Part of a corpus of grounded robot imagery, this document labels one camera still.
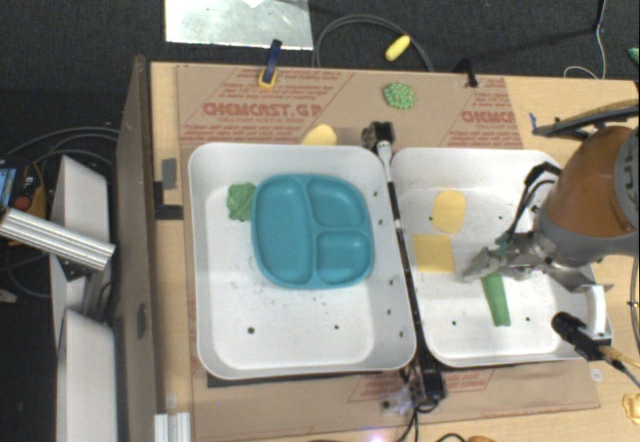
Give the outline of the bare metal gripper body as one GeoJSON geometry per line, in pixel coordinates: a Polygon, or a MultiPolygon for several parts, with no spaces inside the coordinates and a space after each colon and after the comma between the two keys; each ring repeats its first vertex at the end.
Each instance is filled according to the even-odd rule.
{"type": "Polygon", "coordinates": [[[501,267],[497,270],[502,274],[502,267],[506,264],[529,264],[533,267],[533,275],[548,273],[552,269],[553,260],[545,255],[535,245],[534,233],[503,233],[495,243],[495,251],[501,257],[501,267]]]}

